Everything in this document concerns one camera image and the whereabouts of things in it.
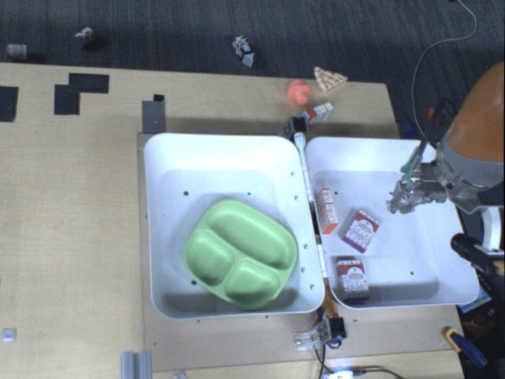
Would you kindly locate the small white square block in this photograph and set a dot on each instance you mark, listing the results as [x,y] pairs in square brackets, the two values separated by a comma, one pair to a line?
[9,335]

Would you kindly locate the purple and red carton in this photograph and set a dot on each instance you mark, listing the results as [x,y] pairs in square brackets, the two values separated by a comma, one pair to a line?
[352,278]
[361,231]

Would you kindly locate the toy pizza slice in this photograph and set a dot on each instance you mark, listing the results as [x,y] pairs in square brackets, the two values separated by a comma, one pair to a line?
[327,79]

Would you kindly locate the small white can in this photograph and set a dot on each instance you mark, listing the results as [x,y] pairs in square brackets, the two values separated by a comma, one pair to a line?
[16,51]

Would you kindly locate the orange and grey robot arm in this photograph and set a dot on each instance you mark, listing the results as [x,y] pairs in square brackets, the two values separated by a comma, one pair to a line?
[481,124]

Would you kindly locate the white plastic tray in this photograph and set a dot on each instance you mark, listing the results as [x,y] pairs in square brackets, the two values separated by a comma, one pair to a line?
[410,251]
[221,164]

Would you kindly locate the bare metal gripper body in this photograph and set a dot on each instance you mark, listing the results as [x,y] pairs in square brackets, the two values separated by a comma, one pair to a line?
[432,182]

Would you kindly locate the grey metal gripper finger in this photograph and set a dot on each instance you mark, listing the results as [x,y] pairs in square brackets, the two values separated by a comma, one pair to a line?
[408,191]
[395,205]

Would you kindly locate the green divided plate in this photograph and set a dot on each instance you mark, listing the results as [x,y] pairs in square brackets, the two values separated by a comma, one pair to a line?
[240,251]

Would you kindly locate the black cylinder on white bracket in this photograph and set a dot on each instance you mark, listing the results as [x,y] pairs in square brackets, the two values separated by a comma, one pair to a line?
[469,249]

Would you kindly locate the pink toy doughnut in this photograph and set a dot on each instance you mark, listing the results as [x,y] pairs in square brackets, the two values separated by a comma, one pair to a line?
[298,92]

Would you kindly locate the orange and white carton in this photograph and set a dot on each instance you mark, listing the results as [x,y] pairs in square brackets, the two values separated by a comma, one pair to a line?
[319,113]
[327,213]

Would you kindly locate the small white and orange toy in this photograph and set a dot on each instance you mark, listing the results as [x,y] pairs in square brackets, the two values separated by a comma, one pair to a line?
[84,35]

